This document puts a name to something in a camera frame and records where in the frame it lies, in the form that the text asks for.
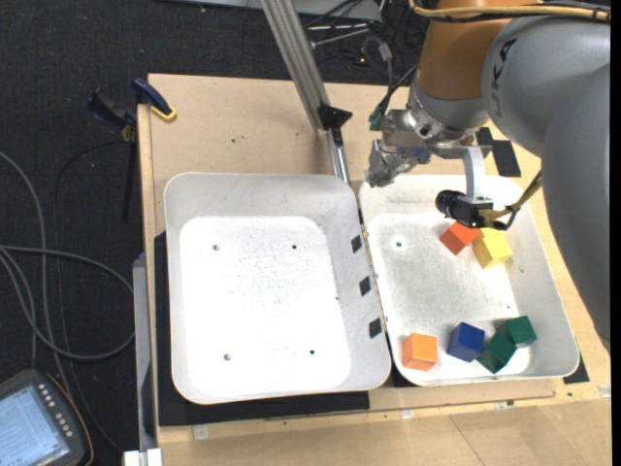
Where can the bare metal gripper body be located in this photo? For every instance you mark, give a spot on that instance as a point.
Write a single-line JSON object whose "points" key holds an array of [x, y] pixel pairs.
{"points": [[405, 131]]}

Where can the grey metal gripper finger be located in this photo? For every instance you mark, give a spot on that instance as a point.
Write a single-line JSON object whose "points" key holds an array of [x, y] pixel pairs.
{"points": [[375, 165], [400, 163]]}

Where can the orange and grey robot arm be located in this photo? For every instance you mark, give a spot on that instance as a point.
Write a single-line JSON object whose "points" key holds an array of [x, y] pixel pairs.
{"points": [[543, 95]]}

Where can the red-orange cube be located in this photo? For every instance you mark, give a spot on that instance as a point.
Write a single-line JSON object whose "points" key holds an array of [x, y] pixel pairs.
{"points": [[456, 240]]}

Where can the yellow cube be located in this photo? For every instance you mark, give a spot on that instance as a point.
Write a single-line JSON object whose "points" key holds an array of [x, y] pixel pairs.
{"points": [[494, 251]]}

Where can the white plastic tray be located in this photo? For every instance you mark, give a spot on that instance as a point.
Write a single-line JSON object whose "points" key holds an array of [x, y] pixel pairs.
{"points": [[271, 289], [436, 289]]}

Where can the pale wood board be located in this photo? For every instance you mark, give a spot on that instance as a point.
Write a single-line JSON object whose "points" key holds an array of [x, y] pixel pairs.
{"points": [[242, 129]]}

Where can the orange cube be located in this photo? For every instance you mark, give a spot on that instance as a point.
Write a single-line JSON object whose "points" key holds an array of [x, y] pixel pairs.
{"points": [[419, 352]]}

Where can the blue cube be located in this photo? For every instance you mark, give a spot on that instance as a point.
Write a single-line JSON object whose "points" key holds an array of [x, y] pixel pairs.
{"points": [[466, 342]]}

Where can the green cube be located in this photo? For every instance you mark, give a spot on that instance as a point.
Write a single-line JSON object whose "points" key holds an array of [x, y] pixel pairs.
{"points": [[497, 352], [521, 331]]}

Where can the black cylinder on white bracket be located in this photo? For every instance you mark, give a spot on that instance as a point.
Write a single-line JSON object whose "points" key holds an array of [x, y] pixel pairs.
{"points": [[471, 209]]}

